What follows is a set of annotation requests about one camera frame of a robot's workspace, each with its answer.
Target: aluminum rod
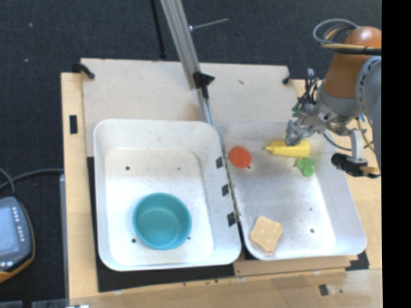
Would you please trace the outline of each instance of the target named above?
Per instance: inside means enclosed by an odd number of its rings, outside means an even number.
[[[160,2],[189,87],[195,89],[193,74],[200,71],[200,65],[181,0],[160,0]]]
[[[230,19],[228,19],[228,18],[224,18],[224,19],[219,19],[218,21],[208,22],[208,23],[204,23],[204,24],[201,24],[201,25],[196,25],[196,26],[190,25],[189,28],[190,28],[190,31],[192,32],[192,31],[194,31],[194,30],[196,30],[196,29],[198,29],[198,28],[205,28],[206,26],[211,26],[211,25],[215,25],[215,24],[220,24],[220,23],[223,23],[223,22],[227,22],[227,21],[229,21],[229,20],[230,20]]]

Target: black mount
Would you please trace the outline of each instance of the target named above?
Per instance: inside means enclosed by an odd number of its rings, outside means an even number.
[[[197,71],[193,74],[193,78],[195,82],[195,87],[197,89],[201,89],[201,93],[204,98],[209,99],[207,86],[214,81],[215,77]]]
[[[83,71],[90,79],[94,79],[95,77],[94,73],[92,73],[88,67],[82,63],[74,63],[71,70],[73,73],[81,73]]]

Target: green toy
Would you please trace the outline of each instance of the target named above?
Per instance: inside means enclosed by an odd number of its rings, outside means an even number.
[[[298,167],[305,177],[310,177],[314,174],[314,161],[310,157],[299,158],[295,161],[295,166]]]

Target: metal pole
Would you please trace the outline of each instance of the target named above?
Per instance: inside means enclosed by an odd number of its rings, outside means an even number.
[[[195,89],[193,75],[200,71],[191,32],[181,0],[160,0],[188,85]]]
[[[205,121],[211,126],[214,126],[214,119],[213,119],[213,115],[211,114],[208,99],[203,97],[201,90],[198,91],[198,98],[201,103]]]

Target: screen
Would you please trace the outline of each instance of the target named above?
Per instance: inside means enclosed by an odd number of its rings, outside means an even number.
[[[10,207],[0,207],[0,255],[19,250],[19,240]]]

